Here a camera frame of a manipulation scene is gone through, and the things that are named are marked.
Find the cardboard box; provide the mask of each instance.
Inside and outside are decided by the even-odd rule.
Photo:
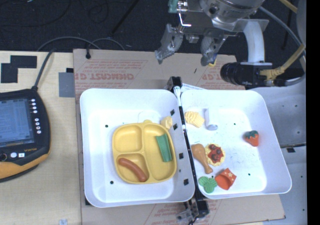
[[[244,90],[224,82],[220,68],[235,61],[234,56],[218,55],[213,67],[203,67],[201,56],[191,53],[176,53],[165,59],[161,65],[153,52],[90,50],[73,52],[76,118],[79,148],[79,174],[81,212],[83,224],[179,224],[176,214],[185,209],[183,203],[157,203],[120,207],[97,208],[86,203],[84,194],[84,173],[82,153],[82,132],[79,98],[90,88],[115,89],[164,89],[170,77],[181,77],[182,82],[210,90]],[[277,194],[246,196],[228,199],[208,200],[210,213],[196,224],[241,224],[267,220],[284,219],[285,213]]]

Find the toy chicken leg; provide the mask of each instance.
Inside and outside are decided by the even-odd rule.
[[[210,174],[214,171],[208,164],[206,150],[202,144],[197,143],[191,145],[191,151],[194,158],[203,165],[206,174]]]

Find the toy strawberry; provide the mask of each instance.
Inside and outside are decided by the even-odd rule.
[[[254,147],[259,145],[259,133],[256,130],[247,131],[244,134],[244,139]]]

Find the red toy food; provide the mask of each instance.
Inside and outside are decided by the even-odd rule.
[[[205,147],[205,153],[208,163],[215,167],[220,166],[225,161],[226,153],[218,144],[208,144]]]
[[[259,145],[259,133],[256,130],[247,131],[244,134],[244,139],[254,147]]]
[[[236,178],[237,176],[227,168],[214,179],[220,188],[227,191],[234,184]]]
[[[140,182],[143,183],[148,179],[144,171],[131,160],[122,157],[119,158],[118,163],[119,165],[126,167],[134,172]]]

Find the toy sausage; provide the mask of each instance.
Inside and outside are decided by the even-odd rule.
[[[148,179],[144,171],[142,171],[142,169],[138,165],[136,165],[134,162],[130,161],[129,159],[121,157],[119,158],[118,163],[119,165],[126,167],[130,169],[132,172],[134,172],[134,174],[137,176],[138,180],[141,183],[145,182]]]

